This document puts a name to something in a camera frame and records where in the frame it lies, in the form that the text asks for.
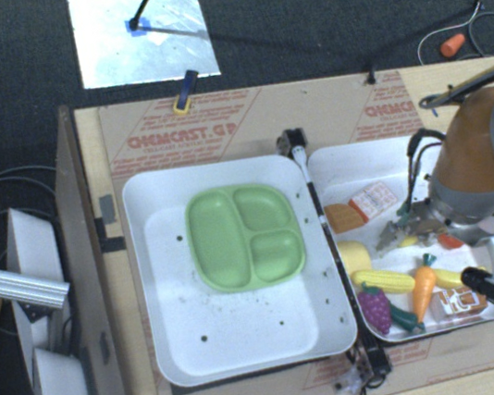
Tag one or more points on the white plastic tray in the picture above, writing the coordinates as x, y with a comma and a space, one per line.
364, 167
251, 332

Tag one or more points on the yellow banana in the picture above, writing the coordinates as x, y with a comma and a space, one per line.
448, 277

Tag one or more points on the pale yellow round fruit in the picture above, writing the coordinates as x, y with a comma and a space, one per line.
355, 255

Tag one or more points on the yellow corn cob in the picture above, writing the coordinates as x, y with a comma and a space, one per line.
383, 280

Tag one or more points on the orange cone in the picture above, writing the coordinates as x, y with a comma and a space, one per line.
452, 45

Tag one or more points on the black cylinder on white bracket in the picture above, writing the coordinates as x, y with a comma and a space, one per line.
489, 285

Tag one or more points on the thin black and white rod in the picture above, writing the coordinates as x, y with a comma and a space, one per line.
319, 208

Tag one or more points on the white and red carton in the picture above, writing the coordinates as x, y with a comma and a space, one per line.
374, 201

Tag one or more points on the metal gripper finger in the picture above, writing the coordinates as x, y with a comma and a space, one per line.
393, 227
383, 241

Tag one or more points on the orange and white carton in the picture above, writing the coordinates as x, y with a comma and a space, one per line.
457, 303

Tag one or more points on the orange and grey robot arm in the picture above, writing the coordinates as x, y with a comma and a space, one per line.
479, 153

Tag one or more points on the brown cardboard board, red print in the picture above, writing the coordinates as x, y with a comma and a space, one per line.
260, 110

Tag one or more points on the orange bread slice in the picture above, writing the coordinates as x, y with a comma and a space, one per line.
343, 218

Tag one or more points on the orange carrot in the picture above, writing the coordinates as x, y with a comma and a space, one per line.
423, 291

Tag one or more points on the purple grapes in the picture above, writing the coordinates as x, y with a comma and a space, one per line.
376, 311

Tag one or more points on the dark green vegetable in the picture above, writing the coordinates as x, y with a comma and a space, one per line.
404, 319

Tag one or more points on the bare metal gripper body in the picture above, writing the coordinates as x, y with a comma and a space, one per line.
421, 219

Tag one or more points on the small yellow piece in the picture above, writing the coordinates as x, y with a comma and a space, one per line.
408, 241

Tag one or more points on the green divided plate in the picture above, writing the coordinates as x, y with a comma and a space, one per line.
226, 242

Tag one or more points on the red tomato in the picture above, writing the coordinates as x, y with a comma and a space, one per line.
450, 242

